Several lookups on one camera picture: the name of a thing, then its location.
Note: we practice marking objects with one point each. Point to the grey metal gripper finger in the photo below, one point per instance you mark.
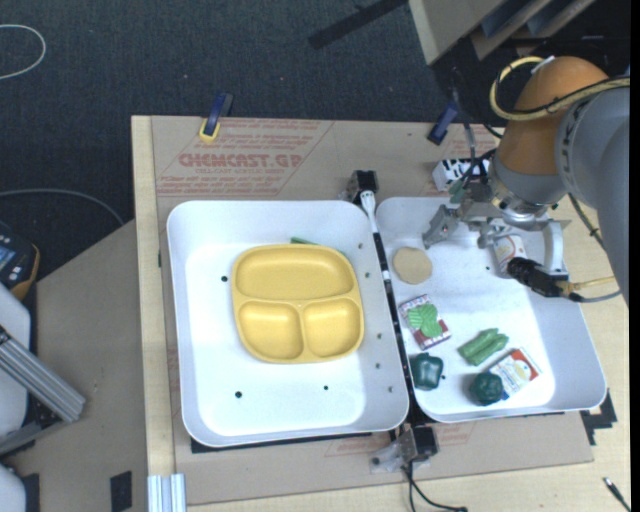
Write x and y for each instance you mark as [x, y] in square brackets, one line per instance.
[486, 232]
[440, 225]

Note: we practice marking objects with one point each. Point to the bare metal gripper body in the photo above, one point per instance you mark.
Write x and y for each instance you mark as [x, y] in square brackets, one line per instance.
[522, 216]

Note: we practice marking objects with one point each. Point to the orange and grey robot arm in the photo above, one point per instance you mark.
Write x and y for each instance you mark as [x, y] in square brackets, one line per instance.
[590, 150]

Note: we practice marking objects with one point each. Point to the white and orange packet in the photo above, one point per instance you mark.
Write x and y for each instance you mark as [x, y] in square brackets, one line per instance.
[507, 249]

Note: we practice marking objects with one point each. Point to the tan round biscuit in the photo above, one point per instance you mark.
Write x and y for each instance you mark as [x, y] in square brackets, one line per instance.
[412, 265]

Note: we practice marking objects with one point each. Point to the black and white carton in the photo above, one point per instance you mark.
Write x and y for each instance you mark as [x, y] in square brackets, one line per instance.
[447, 172]

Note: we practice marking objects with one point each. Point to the thin black and white rod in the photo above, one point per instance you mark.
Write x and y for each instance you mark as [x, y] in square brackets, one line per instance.
[382, 255]

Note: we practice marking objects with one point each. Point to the white plastic tray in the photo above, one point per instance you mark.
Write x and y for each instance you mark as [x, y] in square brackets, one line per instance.
[280, 400]
[475, 300]

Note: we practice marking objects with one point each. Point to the light green wavy leaf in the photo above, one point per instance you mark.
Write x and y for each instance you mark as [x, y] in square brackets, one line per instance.
[424, 321]

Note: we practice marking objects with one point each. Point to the light green toy beans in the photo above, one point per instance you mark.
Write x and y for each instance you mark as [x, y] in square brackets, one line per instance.
[482, 346]

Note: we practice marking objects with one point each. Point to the red and white packet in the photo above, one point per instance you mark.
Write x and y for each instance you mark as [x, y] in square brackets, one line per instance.
[431, 341]

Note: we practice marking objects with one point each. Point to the flat green toy piece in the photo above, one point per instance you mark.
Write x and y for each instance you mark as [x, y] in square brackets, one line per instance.
[302, 241]

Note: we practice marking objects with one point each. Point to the white and orange carton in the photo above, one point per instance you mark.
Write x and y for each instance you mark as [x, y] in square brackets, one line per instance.
[520, 372]

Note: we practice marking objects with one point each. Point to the yellow divided plate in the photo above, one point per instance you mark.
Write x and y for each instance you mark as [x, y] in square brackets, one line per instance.
[295, 300]

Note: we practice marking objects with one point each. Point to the brown cardboard board red print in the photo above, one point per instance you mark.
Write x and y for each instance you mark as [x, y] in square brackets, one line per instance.
[300, 475]

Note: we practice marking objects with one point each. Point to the black cylinder on white bracket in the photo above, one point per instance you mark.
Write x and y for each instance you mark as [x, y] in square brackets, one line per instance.
[530, 271]

